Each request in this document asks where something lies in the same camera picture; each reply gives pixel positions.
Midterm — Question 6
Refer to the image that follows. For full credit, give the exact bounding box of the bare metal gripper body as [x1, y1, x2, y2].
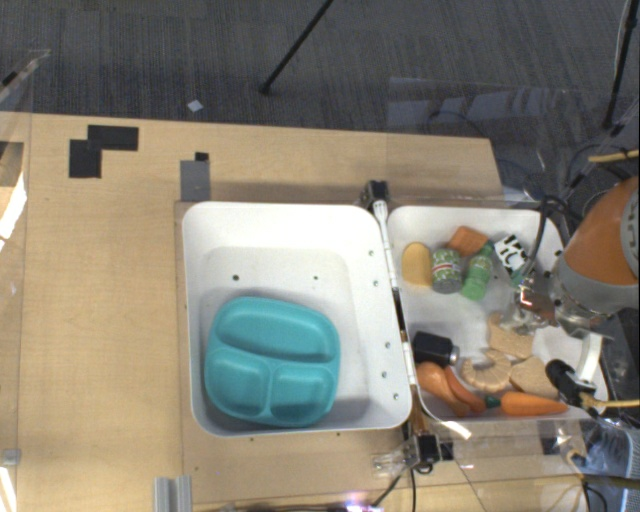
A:
[516, 272, 617, 341]

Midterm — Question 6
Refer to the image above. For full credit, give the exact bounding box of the brown bread slice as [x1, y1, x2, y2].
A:
[509, 355, 561, 400]

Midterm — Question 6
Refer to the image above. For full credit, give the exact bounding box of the green plastic bottle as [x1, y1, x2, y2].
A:
[460, 241, 497, 302]

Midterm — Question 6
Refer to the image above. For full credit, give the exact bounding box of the white carton with black print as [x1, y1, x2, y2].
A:
[493, 233, 530, 274]

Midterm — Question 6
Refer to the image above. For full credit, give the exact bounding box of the tan croissant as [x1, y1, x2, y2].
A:
[459, 348, 513, 393]

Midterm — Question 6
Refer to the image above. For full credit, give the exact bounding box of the white plastic tray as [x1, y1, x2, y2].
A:
[181, 201, 414, 439]
[387, 204, 610, 426]

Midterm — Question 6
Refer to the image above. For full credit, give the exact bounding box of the orange carrot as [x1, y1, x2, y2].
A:
[483, 390, 570, 418]

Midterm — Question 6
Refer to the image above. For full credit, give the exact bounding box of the green and white can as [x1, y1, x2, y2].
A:
[430, 247, 464, 294]

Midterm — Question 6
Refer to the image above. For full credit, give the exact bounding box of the black can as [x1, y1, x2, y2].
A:
[411, 330, 461, 367]

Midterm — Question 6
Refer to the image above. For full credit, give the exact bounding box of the orange sausage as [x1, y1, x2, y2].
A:
[444, 366, 488, 414]

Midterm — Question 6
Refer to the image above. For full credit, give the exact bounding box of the orange wedge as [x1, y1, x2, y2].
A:
[446, 225, 489, 259]

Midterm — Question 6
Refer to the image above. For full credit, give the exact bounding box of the yellow bread roll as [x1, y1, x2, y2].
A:
[401, 241, 434, 289]

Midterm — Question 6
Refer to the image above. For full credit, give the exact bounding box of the teal divided plate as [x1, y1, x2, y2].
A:
[202, 295, 343, 428]

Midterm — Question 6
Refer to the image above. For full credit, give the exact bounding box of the black tripod leg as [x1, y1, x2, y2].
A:
[257, 0, 337, 95]
[601, 0, 640, 129]

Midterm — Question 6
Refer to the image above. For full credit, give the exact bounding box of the black cylinder on white bracket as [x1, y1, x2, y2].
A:
[544, 332, 605, 407]

